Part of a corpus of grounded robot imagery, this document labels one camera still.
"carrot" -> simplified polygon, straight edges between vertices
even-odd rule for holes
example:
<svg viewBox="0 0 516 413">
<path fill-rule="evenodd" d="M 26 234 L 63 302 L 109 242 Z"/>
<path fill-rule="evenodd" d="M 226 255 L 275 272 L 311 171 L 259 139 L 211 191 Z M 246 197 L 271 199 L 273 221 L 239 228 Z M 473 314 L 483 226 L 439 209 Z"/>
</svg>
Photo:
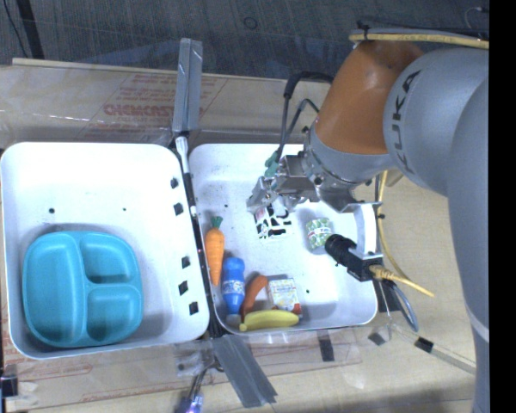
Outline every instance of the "carrot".
<svg viewBox="0 0 516 413">
<path fill-rule="evenodd" d="M 212 228 L 205 235 L 206 262 L 210 270 L 212 284 L 217 286 L 222 274 L 222 261 L 224 260 L 225 235 L 220 230 L 222 218 L 212 218 Z"/>
<path fill-rule="evenodd" d="M 239 310 L 241 313 L 241 320 L 244 321 L 245 315 L 252 312 L 254 308 L 256 296 L 267 285 L 267 277 L 265 275 L 257 275 L 248 285 L 244 292 L 244 300 Z"/>
</svg>

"gray carpet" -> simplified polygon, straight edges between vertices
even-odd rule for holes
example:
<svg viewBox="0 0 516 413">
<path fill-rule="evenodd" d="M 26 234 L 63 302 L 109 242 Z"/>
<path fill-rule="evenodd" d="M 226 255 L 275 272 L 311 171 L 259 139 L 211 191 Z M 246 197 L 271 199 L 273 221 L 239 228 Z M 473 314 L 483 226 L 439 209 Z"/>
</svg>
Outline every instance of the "gray carpet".
<svg viewBox="0 0 516 413">
<path fill-rule="evenodd" d="M 179 40 L 201 40 L 204 72 L 334 75 L 358 21 L 372 28 L 488 31 L 489 0 L 30 0 L 45 58 L 174 69 Z M 30 56 L 15 0 L 0 0 L 0 64 Z"/>
</svg>

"blue plate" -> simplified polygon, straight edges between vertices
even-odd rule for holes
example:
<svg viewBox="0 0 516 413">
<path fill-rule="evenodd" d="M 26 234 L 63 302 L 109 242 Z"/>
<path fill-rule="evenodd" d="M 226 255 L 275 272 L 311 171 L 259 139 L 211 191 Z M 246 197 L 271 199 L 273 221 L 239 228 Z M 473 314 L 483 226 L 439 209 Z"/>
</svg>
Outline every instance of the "blue plate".
<svg viewBox="0 0 516 413">
<path fill-rule="evenodd" d="M 28 328 L 58 348 L 122 341 L 138 328 L 144 312 L 132 247 L 103 232 L 38 237 L 25 255 L 22 296 Z"/>
</svg>

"yellow banana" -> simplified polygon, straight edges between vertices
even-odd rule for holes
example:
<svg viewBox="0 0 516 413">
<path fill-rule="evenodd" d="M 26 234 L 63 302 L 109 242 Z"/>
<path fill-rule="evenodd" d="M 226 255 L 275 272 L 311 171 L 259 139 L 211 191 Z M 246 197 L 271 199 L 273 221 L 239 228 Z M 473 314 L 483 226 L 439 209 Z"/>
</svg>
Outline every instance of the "yellow banana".
<svg viewBox="0 0 516 413">
<path fill-rule="evenodd" d="M 281 309 L 266 309 L 250 312 L 244 317 L 244 323 L 239 324 L 239 330 L 272 329 L 275 327 L 293 326 L 299 321 L 298 315 Z"/>
</svg>

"black hole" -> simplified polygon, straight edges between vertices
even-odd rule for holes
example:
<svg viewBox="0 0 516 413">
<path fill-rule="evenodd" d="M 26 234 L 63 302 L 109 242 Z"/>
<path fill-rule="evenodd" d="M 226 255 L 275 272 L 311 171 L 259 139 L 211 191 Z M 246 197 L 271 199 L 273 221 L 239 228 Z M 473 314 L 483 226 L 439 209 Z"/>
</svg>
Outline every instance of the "black hole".
<svg viewBox="0 0 516 413">
<path fill-rule="evenodd" d="M 246 27 L 247 29 L 250 29 L 251 31 L 258 28 L 258 22 L 256 21 L 255 18 L 252 18 L 252 17 L 245 17 L 243 20 L 243 24 L 244 24 L 244 27 Z"/>
<path fill-rule="evenodd" d="M 189 315 L 193 315 L 199 311 L 199 304 L 194 301 L 191 305 L 189 305 Z"/>
<path fill-rule="evenodd" d="M 183 205 L 181 203 L 176 203 L 174 205 L 174 213 L 176 216 L 183 213 Z"/>
<path fill-rule="evenodd" d="M 178 285 L 178 291 L 180 291 L 180 295 L 183 295 L 187 292 L 189 288 L 187 287 L 187 280 L 183 281 Z"/>
</svg>

